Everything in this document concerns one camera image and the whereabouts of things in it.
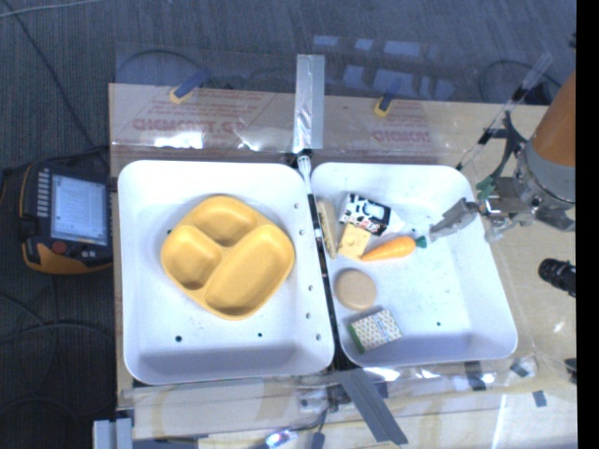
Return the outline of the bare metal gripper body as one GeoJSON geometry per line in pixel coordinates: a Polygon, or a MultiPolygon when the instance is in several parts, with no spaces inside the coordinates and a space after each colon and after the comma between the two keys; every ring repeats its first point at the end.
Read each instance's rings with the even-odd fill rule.
{"type": "Polygon", "coordinates": [[[482,215],[504,217],[510,228],[540,222],[562,232],[574,232],[576,221],[567,215],[574,203],[563,200],[535,180],[516,177],[487,177],[477,184],[482,215]]]}

